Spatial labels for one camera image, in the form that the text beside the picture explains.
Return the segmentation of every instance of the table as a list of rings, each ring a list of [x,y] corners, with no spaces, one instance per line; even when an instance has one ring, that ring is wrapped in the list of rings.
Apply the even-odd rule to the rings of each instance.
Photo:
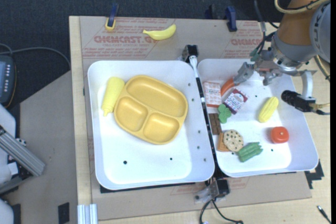
[[[197,28],[203,27],[203,25],[204,28],[206,28],[205,20],[184,19],[183,23],[185,31],[191,31],[191,29],[193,29],[193,31],[197,31]],[[70,16],[69,26],[78,204],[88,205],[92,203],[92,193],[86,129],[86,106],[85,98],[83,96],[84,81],[81,54],[80,17]],[[221,39],[221,36],[216,36],[218,33],[222,33],[222,35],[226,33],[226,31],[224,31],[226,24],[218,21],[218,24],[216,23],[216,27],[218,27],[216,31],[214,31],[216,34],[209,33],[207,30],[207,35],[211,36],[212,41]],[[316,70],[317,66],[312,60],[308,67],[305,67],[305,69],[307,68]],[[313,76],[313,81],[313,96],[317,98],[318,103],[330,102],[330,84],[324,79],[322,73],[318,71]],[[300,78],[293,78],[293,82],[298,91],[300,91],[300,87],[302,85]],[[324,172],[324,177],[321,181],[313,182],[313,189],[311,190],[312,198],[224,208],[222,211],[226,217],[237,220],[242,219],[244,223],[326,222],[316,208],[317,205],[320,205],[329,217],[331,217],[330,116],[319,116],[310,113],[306,114],[306,119],[316,144]],[[100,223],[198,223],[198,216],[199,210],[196,210],[172,214],[106,220],[100,221]],[[207,220],[209,223],[222,223],[222,218],[215,209],[206,210],[203,220]]]

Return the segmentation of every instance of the green vegetable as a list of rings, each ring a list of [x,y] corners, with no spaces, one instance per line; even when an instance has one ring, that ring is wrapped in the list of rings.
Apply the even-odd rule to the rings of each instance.
[[[245,162],[248,159],[251,159],[252,157],[259,155],[261,152],[263,152],[263,149],[259,148],[259,149],[256,149],[256,150],[248,153],[248,154],[245,154],[244,156],[240,156],[239,159],[240,159],[241,162]]]
[[[240,151],[238,151],[239,156],[243,156],[248,152],[251,152],[251,150],[260,148],[259,142],[252,142],[244,146]]]

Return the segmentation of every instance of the red tomato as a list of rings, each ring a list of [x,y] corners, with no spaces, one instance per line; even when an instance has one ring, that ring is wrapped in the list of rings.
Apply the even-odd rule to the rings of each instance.
[[[284,143],[289,140],[289,133],[285,127],[274,127],[271,130],[271,140],[273,143]]]

